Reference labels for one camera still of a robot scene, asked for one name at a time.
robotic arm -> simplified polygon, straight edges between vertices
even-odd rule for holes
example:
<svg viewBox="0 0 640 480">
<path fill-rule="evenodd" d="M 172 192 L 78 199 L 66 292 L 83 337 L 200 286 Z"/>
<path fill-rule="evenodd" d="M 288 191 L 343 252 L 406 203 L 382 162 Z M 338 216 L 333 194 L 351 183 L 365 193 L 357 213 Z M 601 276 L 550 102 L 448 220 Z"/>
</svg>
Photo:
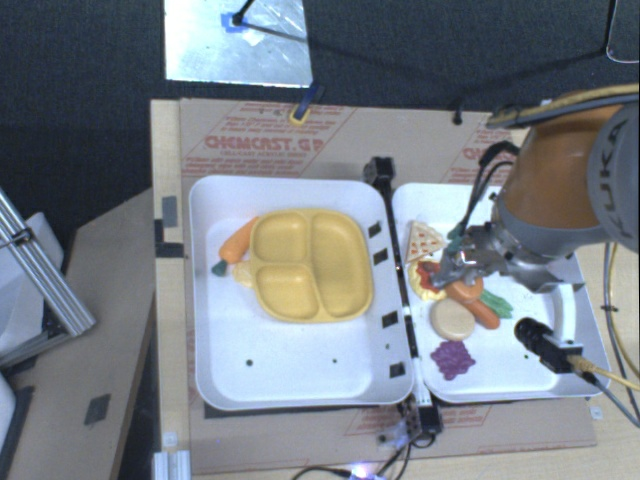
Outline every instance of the robotic arm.
<svg viewBox="0 0 640 480">
<path fill-rule="evenodd" d="M 548 292 L 567 282 L 562 263 L 582 245 L 616 241 L 638 251 L 638 86 L 604 91 L 604 97 L 590 97 L 603 90 L 571 95 L 510 120 L 494 116 L 493 127 L 534 125 L 491 221 L 467 228 L 463 219 L 432 276 L 434 286 L 458 279 L 472 285 L 497 271 L 534 293 Z"/>
</svg>

orange toy food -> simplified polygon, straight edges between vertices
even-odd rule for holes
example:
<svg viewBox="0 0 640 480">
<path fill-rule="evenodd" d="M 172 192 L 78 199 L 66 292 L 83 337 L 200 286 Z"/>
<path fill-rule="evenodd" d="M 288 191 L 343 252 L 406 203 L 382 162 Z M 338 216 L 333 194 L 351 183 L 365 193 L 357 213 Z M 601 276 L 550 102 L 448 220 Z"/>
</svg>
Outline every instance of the orange toy food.
<svg viewBox="0 0 640 480">
<path fill-rule="evenodd" d="M 471 311 L 487 329 L 497 329 L 500 327 L 500 318 L 479 299 L 483 289 L 482 278 L 478 277 L 473 286 L 467 286 L 462 281 L 454 281 L 445 286 L 444 290 L 449 297 Z"/>
<path fill-rule="evenodd" d="M 225 240 L 218 251 L 220 262 L 211 271 L 217 276 L 223 276 L 227 265 L 238 263 L 244 254 L 249 250 L 251 244 L 251 230 L 257 222 L 258 217 L 254 217 L 238 231 Z"/>
</svg>

white tray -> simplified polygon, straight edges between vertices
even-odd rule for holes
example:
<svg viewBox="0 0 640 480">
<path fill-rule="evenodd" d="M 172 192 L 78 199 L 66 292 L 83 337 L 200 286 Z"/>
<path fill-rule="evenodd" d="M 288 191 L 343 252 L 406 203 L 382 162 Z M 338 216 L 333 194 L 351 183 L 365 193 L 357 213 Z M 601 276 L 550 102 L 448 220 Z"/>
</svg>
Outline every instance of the white tray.
<svg viewBox="0 0 640 480">
<path fill-rule="evenodd" d="M 409 346 L 384 203 L 373 188 L 355 181 L 211 176 L 194 185 L 189 204 L 196 383 L 206 402 L 242 410 L 391 404 L 408 395 Z M 287 208 L 342 212 L 360 226 L 370 258 L 387 250 L 386 261 L 371 262 L 374 296 L 363 315 L 340 323 L 282 322 L 231 275 L 211 274 L 218 249 L 236 229 Z M 375 224 L 381 231 L 369 238 Z M 398 323 L 384 327 L 385 315 Z"/>
<path fill-rule="evenodd" d="M 462 185 L 407 184 L 400 187 L 394 194 L 393 208 L 402 253 L 406 252 L 414 219 L 426 222 L 446 237 L 464 214 L 470 190 Z M 492 202 L 485 197 L 476 207 L 470 224 L 489 220 L 491 206 Z M 570 268 L 582 278 L 575 255 Z M 534 295 L 511 278 L 498 274 L 485 278 L 484 284 L 487 290 L 511 303 L 513 316 L 502 319 L 500 327 L 493 331 L 476 324 L 473 334 L 463 342 L 476 364 L 453 380 L 445 380 L 430 357 L 445 341 L 430 324 L 429 310 L 433 302 L 423 302 L 408 288 L 422 374 L 434 395 L 451 403 L 470 403 L 599 393 L 597 388 L 576 375 L 552 373 L 514 335 L 515 324 L 524 317 L 554 328 L 554 321 L 562 315 L 563 321 L 557 322 L 558 337 L 582 344 L 585 357 L 607 367 L 604 346 L 584 285 L 565 285 L 554 294 Z"/>
</svg>

gray surface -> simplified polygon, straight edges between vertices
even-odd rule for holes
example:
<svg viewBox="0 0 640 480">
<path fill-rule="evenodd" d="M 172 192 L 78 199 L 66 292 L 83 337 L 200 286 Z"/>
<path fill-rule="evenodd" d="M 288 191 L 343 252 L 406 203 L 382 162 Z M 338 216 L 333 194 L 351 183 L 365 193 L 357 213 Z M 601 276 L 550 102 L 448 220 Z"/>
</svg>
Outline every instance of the gray surface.
<svg viewBox="0 0 640 480">
<path fill-rule="evenodd" d="M 165 0 L 167 78 L 307 87 L 312 75 L 302 0 L 256 0 L 244 20 L 256 28 L 234 27 L 231 15 L 245 1 Z"/>
</svg>

